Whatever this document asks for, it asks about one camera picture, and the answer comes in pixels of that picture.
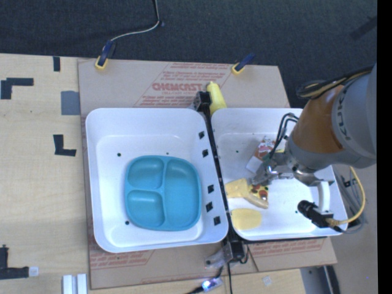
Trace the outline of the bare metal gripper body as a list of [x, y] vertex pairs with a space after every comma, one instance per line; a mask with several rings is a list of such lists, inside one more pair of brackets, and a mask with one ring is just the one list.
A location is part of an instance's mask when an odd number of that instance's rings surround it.
[[260, 179], [260, 182], [265, 179], [271, 179], [273, 182], [276, 179], [295, 178], [305, 185], [314, 185], [316, 183], [314, 173], [315, 170], [301, 165], [290, 153], [284, 151], [265, 155], [255, 176]]

